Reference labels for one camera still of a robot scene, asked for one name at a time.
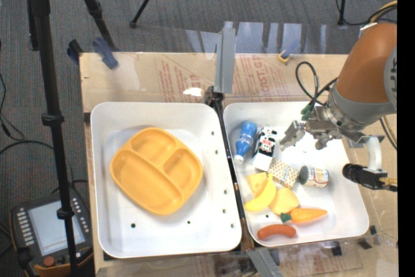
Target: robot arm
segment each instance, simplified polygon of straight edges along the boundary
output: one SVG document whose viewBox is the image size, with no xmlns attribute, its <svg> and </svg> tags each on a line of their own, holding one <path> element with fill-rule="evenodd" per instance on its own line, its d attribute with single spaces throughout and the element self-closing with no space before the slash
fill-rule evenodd
<svg viewBox="0 0 415 277">
<path fill-rule="evenodd" d="M 367 145 L 371 162 L 368 168 L 345 165 L 344 176 L 358 182 L 353 175 L 360 167 L 370 172 L 371 179 L 362 180 L 361 184 L 372 189 L 383 188 L 385 181 L 379 182 L 379 179 L 384 180 L 386 175 L 378 162 L 381 151 L 377 147 L 383 137 L 367 136 L 362 130 L 383 116 L 397 112 L 397 25 L 370 24 L 351 50 L 329 90 L 327 101 L 311 108 L 305 112 L 305 122 L 292 122 L 280 141 L 281 150 L 295 145 L 306 132 L 317 140 L 318 150 L 325 148 L 328 141 L 346 136 Z"/>
</svg>

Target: yellow cheese wedge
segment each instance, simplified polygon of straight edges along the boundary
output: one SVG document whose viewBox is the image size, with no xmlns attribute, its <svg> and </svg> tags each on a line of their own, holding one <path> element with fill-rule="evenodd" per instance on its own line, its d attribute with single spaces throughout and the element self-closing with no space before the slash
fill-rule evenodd
<svg viewBox="0 0 415 277">
<path fill-rule="evenodd" d="M 268 182 L 267 172 L 253 173 L 246 176 L 252 195 L 257 198 Z"/>
<path fill-rule="evenodd" d="M 269 208 L 277 215 L 281 215 L 281 213 L 288 213 L 299 205 L 300 201 L 295 193 L 287 187 L 282 187 L 277 190 Z"/>
</svg>

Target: toy carrot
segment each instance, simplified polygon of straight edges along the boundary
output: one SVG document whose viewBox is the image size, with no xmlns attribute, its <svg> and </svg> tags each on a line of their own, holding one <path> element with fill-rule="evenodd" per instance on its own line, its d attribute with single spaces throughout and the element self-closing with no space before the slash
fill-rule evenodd
<svg viewBox="0 0 415 277">
<path fill-rule="evenodd" d="M 292 221 L 294 223 L 306 223 L 324 216 L 326 213 L 327 210 L 324 209 L 294 208 L 289 214 L 282 213 L 280 217 L 283 223 L 287 221 Z"/>
</svg>

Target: toy banana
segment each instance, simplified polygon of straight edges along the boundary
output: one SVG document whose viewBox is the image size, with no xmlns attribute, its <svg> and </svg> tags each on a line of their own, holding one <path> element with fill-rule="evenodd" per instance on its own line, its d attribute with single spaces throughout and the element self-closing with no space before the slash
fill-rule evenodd
<svg viewBox="0 0 415 277">
<path fill-rule="evenodd" d="M 265 185 L 264 190 L 255 199 L 249 200 L 244 204 L 245 210 L 248 211 L 259 211 L 265 209 L 275 197 L 277 193 L 277 187 L 272 179 L 272 175 L 268 175 L 268 182 Z"/>
</svg>

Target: white tray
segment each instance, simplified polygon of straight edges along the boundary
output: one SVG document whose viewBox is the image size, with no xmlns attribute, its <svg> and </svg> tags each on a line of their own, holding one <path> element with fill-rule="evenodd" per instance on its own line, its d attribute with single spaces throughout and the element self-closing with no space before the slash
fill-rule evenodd
<svg viewBox="0 0 415 277">
<path fill-rule="evenodd" d="M 301 109 L 306 102 L 256 102 L 233 103 L 224 110 L 224 123 L 232 156 L 236 153 L 235 142 L 244 121 L 253 121 L 259 128 L 269 125 L 276 127 L 277 139 L 281 140 L 293 120 L 301 121 Z M 342 168 L 349 163 L 341 140 L 329 141 L 327 147 L 318 151 L 315 149 L 312 135 L 306 133 L 295 147 L 279 149 L 276 158 L 300 170 L 303 165 L 327 169 L 329 183 L 326 187 L 303 186 L 295 183 L 292 190 L 297 195 L 302 206 L 319 207 L 328 214 L 315 223 L 307 225 L 287 223 L 297 234 L 293 238 L 285 236 L 269 237 L 259 240 L 257 231 L 269 224 L 281 224 L 281 219 L 269 208 L 258 212 L 245 211 L 246 221 L 251 236 L 265 247 L 326 241 L 347 237 L 357 237 L 365 233 L 369 227 L 369 217 L 364 206 L 359 187 L 342 175 Z M 253 198 L 246 176 L 261 172 L 252 163 L 252 150 L 245 155 L 242 165 L 234 164 L 237 181 L 243 202 Z"/>
<path fill-rule="evenodd" d="M 203 166 L 196 191 L 170 215 L 154 215 L 134 204 L 110 174 L 118 149 L 151 126 L 175 135 Z M 104 102 L 91 113 L 91 133 L 98 237 L 105 252 L 138 258 L 224 252 L 239 244 L 241 224 L 214 109 L 197 103 Z"/>
</svg>

